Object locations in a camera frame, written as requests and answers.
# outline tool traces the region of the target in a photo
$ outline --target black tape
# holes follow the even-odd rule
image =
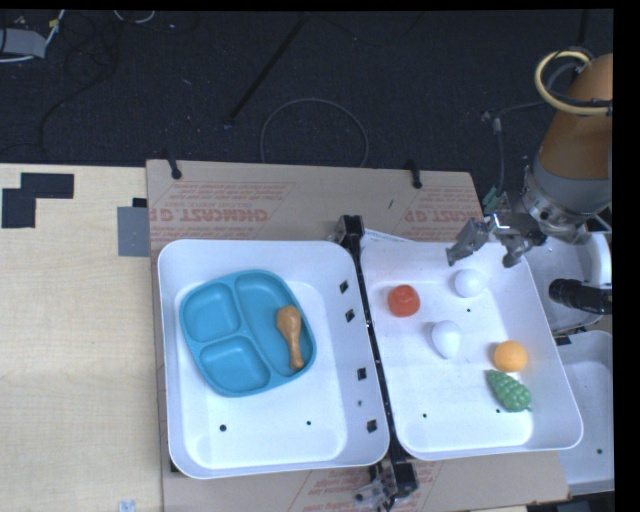
[[[147,199],[145,197],[134,197],[131,201],[131,206],[134,208],[146,208]]]
[[[73,174],[22,173],[21,188],[2,190],[2,227],[35,228],[36,199],[73,199]]]

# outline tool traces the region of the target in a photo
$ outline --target orange fruit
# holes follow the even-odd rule
[[[387,296],[389,309],[395,316],[411,316],[420,309],[420,297],[413,286],[401,284]]]
[[[518,372],[525,367],[528,360],[526,349],[513,340],[503,341],[493,353],[493,362],[501,372]]]

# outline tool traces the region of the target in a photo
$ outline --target black floor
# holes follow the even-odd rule
[[[59,13],[5,9],[0,22],[47,35]],[[613,9],[66,10],[45,58],[0,55],[0,161],[142,166],[169,152],[397,169],[413,159],[471,173],[482,197],[500,170],[482,114],[539,102],[536,64],[576,44],[612,52]],[[502,116],[506,188],[521,188],[552,115]]]

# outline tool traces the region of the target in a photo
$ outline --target green toy food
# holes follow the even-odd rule
[[[524,384],[518,382],[511,375],[496,370],[489,370],[488,377],[496,398],[505,409],[511,412],[531,410],[529,409],[531,392]]]

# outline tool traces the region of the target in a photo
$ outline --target toy chicken drumstick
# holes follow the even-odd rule
[[[300,355],[300,327],[302,318],[300,311],[293,305],[284,306],[278,310],[276,326],[289,345],[289,367],[292,370],[300,370],[304,367],[304,361]]]

